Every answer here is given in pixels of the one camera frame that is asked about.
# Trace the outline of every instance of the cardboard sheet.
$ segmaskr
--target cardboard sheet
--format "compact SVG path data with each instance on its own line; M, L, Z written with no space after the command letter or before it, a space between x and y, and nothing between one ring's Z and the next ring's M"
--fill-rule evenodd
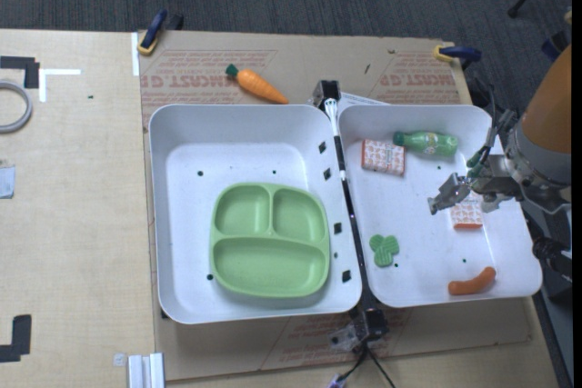
M166 104L261 104L225 73L233 63L251 68L292 104L309 103L320 80L337 80L342 92L392 104L468 104L460 63L432 56L439 40L381 37L165 32L156 51L140 56L145 163L148 184L156 350L166 355L168 381L352 361L333 352L328 335L345 326L345 314L204 325L168 318L157 301L156 232L152 206L147 123ZM433 353L527 341L520 299L382 307L390 327L373 343L378 357Z

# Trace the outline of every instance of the green divided plate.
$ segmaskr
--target green divided plate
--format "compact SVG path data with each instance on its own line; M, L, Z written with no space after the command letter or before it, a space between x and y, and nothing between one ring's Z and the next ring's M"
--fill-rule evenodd
M329 272L323 205L310 193L267 183L234 184L216 200L212 273L226 289L288 298L315 293Z

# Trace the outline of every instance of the orange sausage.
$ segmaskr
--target orange sausage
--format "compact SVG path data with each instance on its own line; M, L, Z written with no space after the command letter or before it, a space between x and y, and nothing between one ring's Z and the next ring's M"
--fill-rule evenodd
M483 271L471 280L465 282L450 282L448 292L454 296L479 293L495 280L496 271L493 267L485 267Z
M248 68L244 70L238 70L234 65L229 65L226 69L228 75L236 77L237 82L240 86L246 89L249 93L258 95L272 102L277 102L278 104L288 104L288 99L282 95L278 89L267 82L258 73Z

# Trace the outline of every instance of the bottle cap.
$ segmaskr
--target bottle cap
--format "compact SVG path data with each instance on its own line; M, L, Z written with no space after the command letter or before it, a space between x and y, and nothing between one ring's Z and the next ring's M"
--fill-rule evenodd
M392 138L392 142L396 145L404 145L404 133L401 131L396 131L394 133L394 137Z

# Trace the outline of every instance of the blue clamp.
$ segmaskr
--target blue clamp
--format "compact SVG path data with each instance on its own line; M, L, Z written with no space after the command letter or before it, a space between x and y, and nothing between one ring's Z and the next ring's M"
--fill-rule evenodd
M157 44L157 34L162 27L162 23L166 20L167 10L162 8L157 12L152 24L147 28L143 39L137 45L137 50L142 55L150 55L154 52Z
M433 56L443 62L451 62L453 58L460 58L463 60L463 70L465 70L473 62L481 60L481 51L472 47L441 47L437 45L433 51Z

